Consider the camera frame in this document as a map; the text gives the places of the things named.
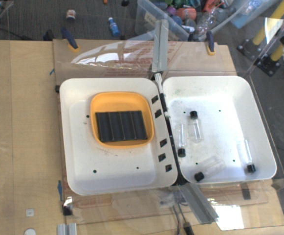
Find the blue and orange clamp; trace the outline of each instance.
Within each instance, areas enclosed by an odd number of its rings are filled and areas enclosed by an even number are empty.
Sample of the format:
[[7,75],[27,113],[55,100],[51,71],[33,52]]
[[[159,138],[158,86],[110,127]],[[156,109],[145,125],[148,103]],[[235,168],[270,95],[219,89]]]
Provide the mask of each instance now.
[[71,35],[71,33],[69,31],[67,31],[65,27],[62,27],[60,32],[61,32],[63,38],[66,38],[68,40],[69,49],[72,50],[73,52],[78,52],[80,50],[80,46],[77,44],[77,42],[75,41],[75,39]]
[[206,40],[208,41],[207,45],[208,55],[213,56],[216,53],[215,41],[214,41],[214,36],[210,30],[206,33]]

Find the dark floor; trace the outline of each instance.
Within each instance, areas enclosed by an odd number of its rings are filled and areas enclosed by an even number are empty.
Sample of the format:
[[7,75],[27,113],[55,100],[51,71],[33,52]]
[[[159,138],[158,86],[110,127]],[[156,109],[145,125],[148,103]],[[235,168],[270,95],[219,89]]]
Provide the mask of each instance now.
[[[101,0],[10,0],[14,2],[9,10],[8,19],[0,22],[0,28],[11,31],[10,39],[18,40],[16,35],[24,35],[33,40],[42,41],[43,35],[48,29],[52,29],[56,38],[61,36],[60,28],[66,26],[77,39],[110,39],[110,32],[106,24],[106,18],[113,16],[121,19],[125,9],[121,7],[122,0],[109,0],[103,5]],[[267,9],[261,17],[269,17],[277,8],[279,2]],[[127,19],[120,24],[126,29],[126,38],[135,36],[134,19],[136,16],[137,0],[130,0],[127,7]],[[65,20],[68,9],[77,11],[77,23],[73,26]],[[255,36],[256,32],[248,32],[246,27],[236,29],[231,23],[226,24],[214,34],[215,42],[221,45],[228,45],[237,70],[245,71],[250,67],[250,62],[245,61],[237,46],[245,38]],[[0,29],[0,39],[8,39],[8,33]],[[281,67],[269,77],[262,70],[254,68],[250,77],[254,83],[256,93],[261,103],[268,128],[273,138],[275,154],[278,163],[276,179],[284,178],[284,63],[280,60]],[[284,188],[278,191],[279,199],[284,211]]]

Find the yellow pole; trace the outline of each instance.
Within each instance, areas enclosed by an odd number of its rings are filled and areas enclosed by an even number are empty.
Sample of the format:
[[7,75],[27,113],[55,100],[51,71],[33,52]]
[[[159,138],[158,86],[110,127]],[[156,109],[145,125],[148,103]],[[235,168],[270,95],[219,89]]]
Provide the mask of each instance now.
[[[279,4],[276,10],[270,16],[271,18],[280,19],[284,15],[284,0]],[[264,27],[257,33],[257,35],[252,39],[254,45],[259,45],[265,38]]]
[[270,55],[272,61],[278,61],[283,55],[283,46],[279,45],[276,50]]

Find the blue bottle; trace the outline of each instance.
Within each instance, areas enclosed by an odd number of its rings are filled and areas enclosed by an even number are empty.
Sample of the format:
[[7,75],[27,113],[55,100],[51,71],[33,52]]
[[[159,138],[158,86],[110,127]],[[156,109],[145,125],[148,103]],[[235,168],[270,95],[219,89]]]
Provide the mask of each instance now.
[[109,27],[111,29],[111,33],[113,36],[118,37],[120,35],[120,31],[118,25],[114,22],[113,18],[108,18]]

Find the white plastic tray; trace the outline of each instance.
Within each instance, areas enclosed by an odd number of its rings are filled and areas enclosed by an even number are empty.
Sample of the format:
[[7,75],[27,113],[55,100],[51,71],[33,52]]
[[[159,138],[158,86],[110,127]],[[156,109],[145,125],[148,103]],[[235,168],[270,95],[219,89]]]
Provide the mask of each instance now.
[[[171,77],[164,81],[163,90],[172,128],[187,122],[191,111],[197,111],[201,119],[205,140],[188,142],[187,155],[179,158],[189,182],[195,182],[199,163],[212,156],[223,159],[226,169],[202,183],[264,180],[275,175],[273,152],[246,80],[237,76]],[[255,173],[244,169],[246,150],[241,150],[241,144],[245,139],[253,154]]]
[[[135,92],[146,98],[154,121],[153,140],[139,148],[115,149],[100,145],[92,133],[90,102],[102,92]],[[80,195],[160,188],[176,181],[177,169],[156,85],[145,78],[77,78],[60,86],[67,180]],[[163,147],[160,141],[166,139]],[[159,161],[158,156],[165,154]]]

